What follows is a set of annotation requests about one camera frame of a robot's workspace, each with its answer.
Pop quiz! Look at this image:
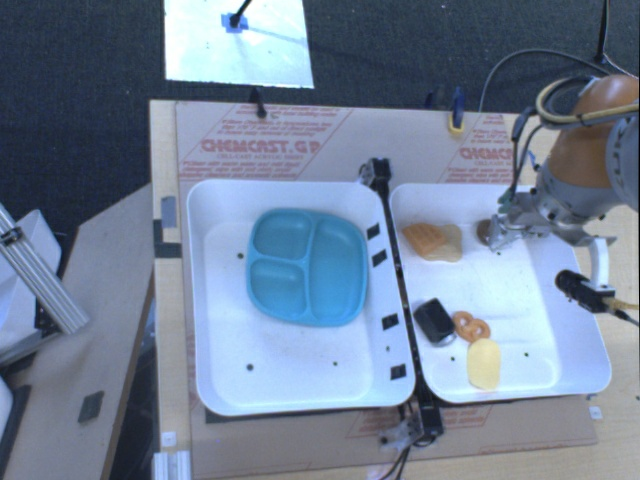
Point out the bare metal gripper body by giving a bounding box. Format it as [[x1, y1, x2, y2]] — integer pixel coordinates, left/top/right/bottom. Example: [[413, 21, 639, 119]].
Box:
[[502, 191, 617, 247]]

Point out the beige bread slice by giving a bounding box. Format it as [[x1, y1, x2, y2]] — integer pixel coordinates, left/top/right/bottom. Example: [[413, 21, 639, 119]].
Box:
[[425, 223, 464, 264]]

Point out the white plastic tray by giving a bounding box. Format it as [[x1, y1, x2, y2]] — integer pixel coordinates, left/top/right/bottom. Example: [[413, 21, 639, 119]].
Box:
[[186, 178, 418, 417], [388, 182, 614, 405]]

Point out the orange pretzel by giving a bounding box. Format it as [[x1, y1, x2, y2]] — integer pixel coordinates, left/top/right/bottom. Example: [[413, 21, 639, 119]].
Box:
[[452, 310, 492, 345]]

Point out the thin black rod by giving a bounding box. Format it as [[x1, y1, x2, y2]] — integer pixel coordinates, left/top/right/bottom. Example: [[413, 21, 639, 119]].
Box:
[[378, 180, 434, 410]]

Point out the black rounded packet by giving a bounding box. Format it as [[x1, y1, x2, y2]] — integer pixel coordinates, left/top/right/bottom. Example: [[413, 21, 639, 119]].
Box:
[[412, 297, 458, 348]]

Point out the pale yellow oval chip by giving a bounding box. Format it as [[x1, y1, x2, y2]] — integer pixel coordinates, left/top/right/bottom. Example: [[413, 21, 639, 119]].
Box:
[[466, 337, 503, 391]]

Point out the blue divided plate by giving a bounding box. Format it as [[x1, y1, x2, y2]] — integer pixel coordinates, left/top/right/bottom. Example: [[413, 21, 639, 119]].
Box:
[[245, 207, 370, 329]]

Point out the brown cardboard board red print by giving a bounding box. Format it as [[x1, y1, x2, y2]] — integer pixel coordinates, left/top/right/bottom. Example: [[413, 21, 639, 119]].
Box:
[[174, 100, 600, 480]]

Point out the black cylinder on white bracket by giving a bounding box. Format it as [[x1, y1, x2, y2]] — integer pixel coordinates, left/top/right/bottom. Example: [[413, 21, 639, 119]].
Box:
[[554, 237, 618, 315]]

